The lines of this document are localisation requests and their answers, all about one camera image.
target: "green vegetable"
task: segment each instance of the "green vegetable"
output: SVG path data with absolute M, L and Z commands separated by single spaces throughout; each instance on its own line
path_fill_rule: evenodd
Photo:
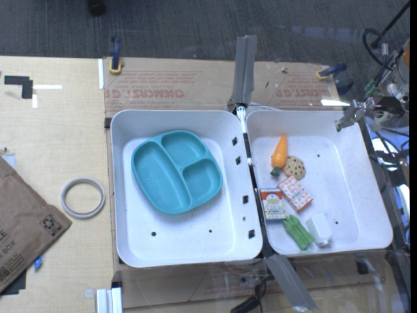
M 287 219 L 283 220 L 285 231 L 295 240 L 301 250 L 307 249 L 307 247 L 314 242 L 314 238 L 310 233 L 301 225 L 299 219 L 293 215 L 289 215 Z

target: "black tape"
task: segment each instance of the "black tape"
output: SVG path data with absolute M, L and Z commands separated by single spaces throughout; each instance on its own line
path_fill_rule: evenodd
M 30 80 L 28 76 L 5 76 L 5 85 L 21 85 L 22 98 L 32 99 L 33 80 Z

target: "cookie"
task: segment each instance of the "cookie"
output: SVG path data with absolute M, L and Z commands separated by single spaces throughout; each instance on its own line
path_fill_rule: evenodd
M 289 155 L 287 157 L 287 162 L 282 168 L 282 171 L 286 176 L 294 175 L 294 177 L 298 180 L 301 180 L 304 176 L 306 176 L 304 163 L 294 155 Z

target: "brown paper bag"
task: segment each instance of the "brown paper bag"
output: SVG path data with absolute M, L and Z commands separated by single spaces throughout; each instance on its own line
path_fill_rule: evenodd
M 0 156 L 0 293 L 71 223 Z

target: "white plastic tray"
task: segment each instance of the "white plastic tray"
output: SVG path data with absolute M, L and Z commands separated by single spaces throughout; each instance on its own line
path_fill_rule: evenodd
M 141 142 L 178 129 L 196 133 L 205 142 L 222 171 L 223 185 L 206 204 L 181 215 L 165 215 L 144 197 L 130 159 Z M 117 251 L 126 264 L 153 267 L 243 261 L 260 253 L 263 239 L 257 206 L 242 130 L 234 115 L 126 110 L 112 119 L 111 146 Z
M 267 223 L 272 248 L 288 256 L 379 249 L 392 242 L 392 227 L 379 192 L 362 134 L 357 124 L 336 131 L 342 112 L 257 111 L 246 124 L 258 188 L 272 188 L 283 181 L 273 177 L 270 157 L 283 133 L 288 136 L 289 155 L 304 161 L 307 174 L 301 185 L 313 201 L 296 213 L 285 203 L 287 214 L 306 220 L 323 213 L 331 227 L 331 246 L 316 244 L 300 250 L 282 223 Z

